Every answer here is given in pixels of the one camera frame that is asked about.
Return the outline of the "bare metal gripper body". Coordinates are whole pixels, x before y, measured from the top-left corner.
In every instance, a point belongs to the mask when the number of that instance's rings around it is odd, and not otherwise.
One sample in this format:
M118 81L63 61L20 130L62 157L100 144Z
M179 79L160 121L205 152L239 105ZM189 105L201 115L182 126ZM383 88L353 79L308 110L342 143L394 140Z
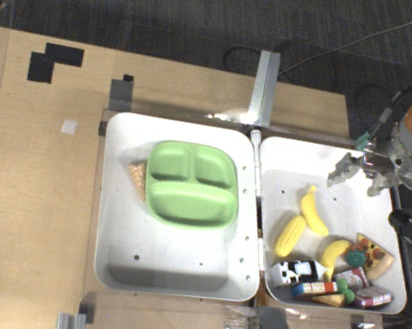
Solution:
M363 153L364 172L394 172L399 185L412 190L412 157L405 151L393 151L388 145L368 145Z

